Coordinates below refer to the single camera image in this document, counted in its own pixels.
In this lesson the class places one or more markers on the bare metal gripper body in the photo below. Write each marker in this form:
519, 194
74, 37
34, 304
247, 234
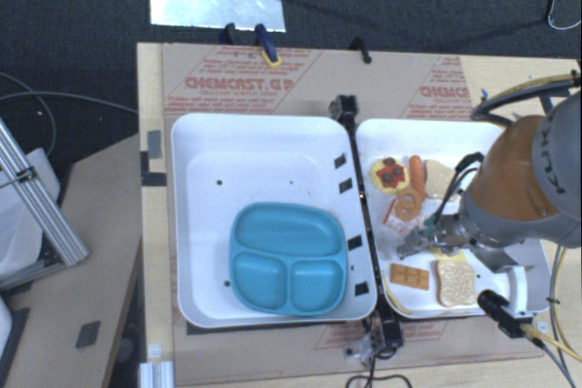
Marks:
452, 231

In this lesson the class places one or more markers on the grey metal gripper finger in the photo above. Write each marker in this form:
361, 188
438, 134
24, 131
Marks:
419, 235
414, 250

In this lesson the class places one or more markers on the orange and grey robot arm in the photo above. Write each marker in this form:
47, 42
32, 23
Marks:
514, 177

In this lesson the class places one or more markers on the red and white packet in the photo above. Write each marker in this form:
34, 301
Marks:
400, 226

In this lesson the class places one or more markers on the yellow cheese slice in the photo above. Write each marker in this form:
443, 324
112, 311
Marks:
457, 258

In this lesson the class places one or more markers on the orange waffle biscuit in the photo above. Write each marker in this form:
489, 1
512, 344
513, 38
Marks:
409, 277

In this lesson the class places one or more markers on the orange pretzel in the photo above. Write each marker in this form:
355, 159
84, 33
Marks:
408, 202

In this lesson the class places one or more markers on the speckled toast slice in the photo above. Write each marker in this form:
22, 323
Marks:
456, 282

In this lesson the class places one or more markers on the orange sausage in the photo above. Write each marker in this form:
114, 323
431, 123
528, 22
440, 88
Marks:
417, 175

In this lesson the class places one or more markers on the thin black rod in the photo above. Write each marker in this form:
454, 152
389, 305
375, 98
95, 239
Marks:
364, 204

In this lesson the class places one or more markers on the yellow and red pizza slice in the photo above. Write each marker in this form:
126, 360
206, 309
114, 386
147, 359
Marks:
386, 177

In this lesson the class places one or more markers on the white plastic tray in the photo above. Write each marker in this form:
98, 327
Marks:
459, 136
254, 168

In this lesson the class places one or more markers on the blue divided plate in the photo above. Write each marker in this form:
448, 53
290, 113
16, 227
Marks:
286, 259

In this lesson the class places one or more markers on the brown cardboard board red print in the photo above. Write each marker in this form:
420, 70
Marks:
391, 82

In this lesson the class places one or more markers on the black cylinder on white bracket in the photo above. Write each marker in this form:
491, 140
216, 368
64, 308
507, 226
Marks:
516, 286

